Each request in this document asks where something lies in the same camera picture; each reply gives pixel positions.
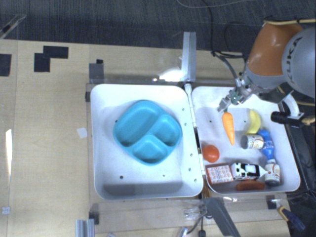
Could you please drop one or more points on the blue plastic bottle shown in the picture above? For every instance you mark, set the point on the blue plastic bottle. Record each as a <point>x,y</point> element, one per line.
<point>267,147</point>

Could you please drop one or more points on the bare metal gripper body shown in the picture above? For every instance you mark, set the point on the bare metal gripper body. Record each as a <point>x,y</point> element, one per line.
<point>243,90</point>

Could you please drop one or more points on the brown sausage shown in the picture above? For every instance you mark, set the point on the brown sausage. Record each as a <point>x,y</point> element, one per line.
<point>249,185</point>

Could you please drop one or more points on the white plastic tray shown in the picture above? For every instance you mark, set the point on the white plastic tray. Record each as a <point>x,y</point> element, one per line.
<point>103,142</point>
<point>279,162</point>

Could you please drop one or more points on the orange carrot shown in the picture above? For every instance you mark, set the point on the orange carrot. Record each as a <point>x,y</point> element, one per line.
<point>228,125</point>

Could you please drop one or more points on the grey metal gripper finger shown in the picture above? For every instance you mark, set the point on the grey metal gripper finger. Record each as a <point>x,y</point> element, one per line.
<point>228,104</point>
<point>221,105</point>

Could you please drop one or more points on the red tomato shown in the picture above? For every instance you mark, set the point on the red tomato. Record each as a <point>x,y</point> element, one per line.
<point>210,153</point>

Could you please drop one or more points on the black cylinder on white bracket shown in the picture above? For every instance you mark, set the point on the black cylinder on white bracket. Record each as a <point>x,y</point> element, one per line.
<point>281,117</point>

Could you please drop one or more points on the orange and white carton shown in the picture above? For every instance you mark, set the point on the orange and white carton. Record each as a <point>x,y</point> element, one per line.
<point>219,174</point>

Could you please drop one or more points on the white and orange can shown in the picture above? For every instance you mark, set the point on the white and orange can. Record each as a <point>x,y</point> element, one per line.
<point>272,173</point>
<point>251,142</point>

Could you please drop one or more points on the cow print milk carton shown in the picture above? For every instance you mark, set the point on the cow print milk carton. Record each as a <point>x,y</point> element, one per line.
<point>247,170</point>

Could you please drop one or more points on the yellow banana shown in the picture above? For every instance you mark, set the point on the yellow banana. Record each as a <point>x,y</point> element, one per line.
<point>256,122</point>

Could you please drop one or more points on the blue divided plate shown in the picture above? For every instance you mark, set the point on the blue divided plate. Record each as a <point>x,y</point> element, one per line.
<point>145,130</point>

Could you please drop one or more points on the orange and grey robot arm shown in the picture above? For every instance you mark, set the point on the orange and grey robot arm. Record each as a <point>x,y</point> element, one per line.
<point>269,55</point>

